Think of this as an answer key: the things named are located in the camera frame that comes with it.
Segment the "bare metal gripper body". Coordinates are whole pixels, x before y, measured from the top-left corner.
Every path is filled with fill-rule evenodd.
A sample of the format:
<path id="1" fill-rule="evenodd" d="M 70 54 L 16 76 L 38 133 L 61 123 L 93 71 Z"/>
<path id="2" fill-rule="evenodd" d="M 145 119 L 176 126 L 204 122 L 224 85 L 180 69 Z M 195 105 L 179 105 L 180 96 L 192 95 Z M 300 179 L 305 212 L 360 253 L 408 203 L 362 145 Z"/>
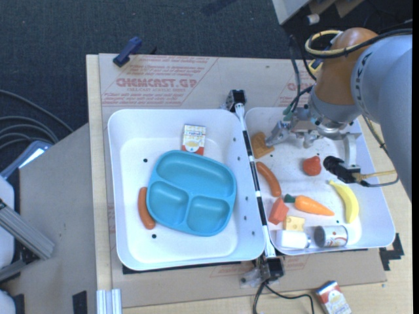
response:
<path id="1" fill-rule="evenodd" d="M 330 118 L 320 113 L 315 107 L 287 108 L 289 131 L 307 138 L 342 139 L 345 129 L 351 126 L 353 121 L 354 119 Z"/>

